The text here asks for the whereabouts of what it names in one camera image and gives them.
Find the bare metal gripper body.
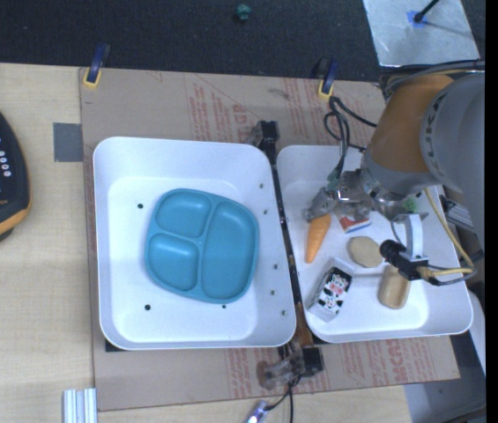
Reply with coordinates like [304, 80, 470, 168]
[333, 169, 409, 218]

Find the red white blue carton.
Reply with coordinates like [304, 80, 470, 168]
[338, 214, 372, 234]

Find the orange carrot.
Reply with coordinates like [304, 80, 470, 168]
[304, 212, 332, 264]

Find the tan round biscuit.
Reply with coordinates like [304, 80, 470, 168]
[346, 235, 385, 269]

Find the thin black and white rod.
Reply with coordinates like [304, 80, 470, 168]
[267, 146, 308, 344]

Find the cow print milk carton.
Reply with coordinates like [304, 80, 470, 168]
[308, 267, 354, 323]

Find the tan bread loaf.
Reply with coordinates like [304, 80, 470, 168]
[377, 264, 412, 310]

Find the blue divided plate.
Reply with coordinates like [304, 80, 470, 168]
[144, 188, 261, 305]

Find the white plastic tray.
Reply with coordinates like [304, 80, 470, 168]
[276, 145, 474, 345]
[93, 137, 298, 352]

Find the brown cardboard board red print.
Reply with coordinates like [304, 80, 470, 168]
[78, 67, 462, 412]

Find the black cylinder on white bracket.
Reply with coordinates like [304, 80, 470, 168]
[379, 212, 431, 281]

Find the black block with thin wires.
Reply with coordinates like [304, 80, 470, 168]
[247, 120, 281, 150]
[256, 344, 324, 390]

